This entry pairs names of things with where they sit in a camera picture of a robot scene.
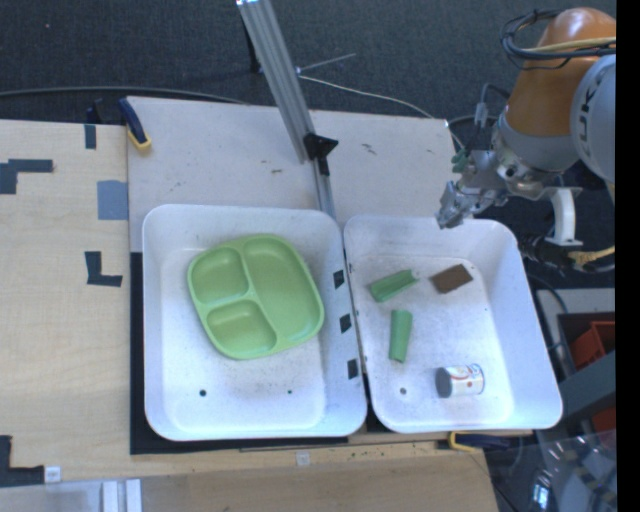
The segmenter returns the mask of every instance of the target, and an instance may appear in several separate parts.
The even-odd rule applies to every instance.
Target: white can
[[[478,395],[484,389],[484,374],[479,364],[445,366],[436,371],[436,390],[441,398]]]

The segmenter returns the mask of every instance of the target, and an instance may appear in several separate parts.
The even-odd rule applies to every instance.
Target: light wood surface
[[[80,124],[0,121],[0,162],[19,158],[51,159],[54,170],[19,173],[17,193],[0,195],[0,434],[13,437],[12,467],[59,466],[64,481],[174,475],[148,483],[169,482],[166,489],[178,475],[202,473],[187,494],[166,491],[174,501],[191,496],[192,510],[205,506],[211,472],[232,510],[264,495],[275,504],[264,510],[295,510],[303,495],[311,496],[305,510],[382,510],[390,502],[375,497],[385,486],[402,489],[397,499],[414,493],[416,510],[447,497],[495,510],[482,452],[443,454],[434,440],[444,433],[363,431],[341,446],[129,455],[129,228],[99,220],[97,208],[99,181],[127,181],[125,129],[98,126],[91,150]],[[102,272],[122,275],[122,285],[88,285],[85,251],[100,251]],[[301,453],[309,467],[299,467]],[[241,492],[245,484],[255,491]],[[473,499],[455,492],[463,484]]]

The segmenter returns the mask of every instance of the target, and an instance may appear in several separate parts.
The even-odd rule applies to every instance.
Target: yellow wire
[[[615,37],[595,37],[593,39],[581,39],[579,41],[565,41],[563,43],[540,46],[538,48],[527,48],[526,52],[555,52],[567,50],[569,48],[592,48],[603,44],[615,44]]]
[[[582,266],[587,263],[591,263],[592,261],[599,260],[600,258],[604,258],[605,256],[609,256],[616,252],[616,246],[612,245],[608,249],[603,249],[601,251],[572,251],[567,256],[575,262]]]

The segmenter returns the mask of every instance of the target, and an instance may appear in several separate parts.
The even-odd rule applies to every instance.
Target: can label
[[[436,390],[442,398],[478,395],[484,389],[484,374],[478,364],[445,366],[436,371]]]

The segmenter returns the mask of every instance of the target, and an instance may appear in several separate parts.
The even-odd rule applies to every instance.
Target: divided green plate
[[[189,265],[188,282],[209,339],[233,359],[300,345],[324,322],[307,265],[276,235],[246,236],[200,253]]]

